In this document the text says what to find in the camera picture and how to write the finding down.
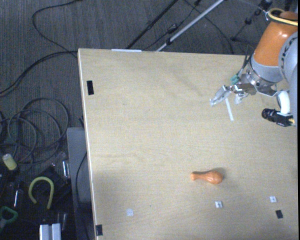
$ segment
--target gray carpet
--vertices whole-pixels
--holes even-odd
[[[35,23],[39,31],[55,43],[43,38],[34,28],[32,15],[42,8],[71,1],[74,0],[0,0],[0,92],[28,69],[14,88],[0,95],[0,112],[3,116],[0,120],[11,119],[14,115],[16,118],[28,102],[35,100],[29,105],[31,111],[26,118],[38,132],[36,145],[39,148],[23,160],[27,164],[20,163],[19,166],[23,173],[22,180],[27,185],[51,163],[56,164],[60,172],[61,158],[58,154],[60,151],[67,152],[67,140],[62,133],[67,127],[81,127],[80,118],[83,114],[76,53],[63,53],[36,62],[50,54],[65,51],[55,43],[68,51],[77,51],[78,48],[125,49],[172,0],[81,0],[48,8],[36,14]],[[157,50],[169,36],[178,33],[218,0],[202,0],[193,9],[195,1],[178,0],[131,49]],[[253,15],[260,2],[224,1],[162,51],[244,55],[247,45],[252,49],[256,47],[267,27],[265,15],[261,13],[253,17],[252,23],[246,25],[237,36],[239,41],[231,41],[231,37],[245,25],[245,19]],[[284,4],[285,0],[273,0],[271,7],[282,9]],[[298,0],[293,0],[292,11],[297,4]],[[174,33],[165,35],[150,46],[169,27],[179,25],[184,19]],[[56,101],[64,105],[68,118]],[[34,130],[18,119],[12,124],[14,126],[11,125],[10,131],[14,132],[10,140],[5,141],[18,143],[19,148],[15,151],[13,145],[2,145],[0,154],[15,152],[16,159],[22,161],[35,141]],[[44,149],[55,141],[58,145]],[[30,213],[29,210],[25,213],[25,220],[31,220]],[[23,234],[20,239],[27,239],[25,235],[31,235],[29,239],[34,239],[38,235],[31,233]]]

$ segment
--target table top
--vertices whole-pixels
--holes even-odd
[[[263,119],[279,108],[259,93],[210,106],[243,61],[79,49],[96,239],[299,238],[297,129]],[[223,181],[190,178],[209,170]]]

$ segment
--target orange toy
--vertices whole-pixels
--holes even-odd
[[[190,178],[193,181],[201,179],[216,185],[221,183],[224,177],[220,172],[211,170],[207,172],[194,171],[193,173],[191,173]]]

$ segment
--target white strip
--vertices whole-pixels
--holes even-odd
[[[227,109],[228,109],[230,121],[233,121],[233,120],[234,120],[234,116],[232,115],[231,107],[230,107],[230,103],[229,103],[228,98],[225,99],[225,104],[226,104],[226,107],[227,107]]]
[[[111,49],[113,52],[130,52],[130,53],[141,53],[142,50],[133,50],[133,49]]]

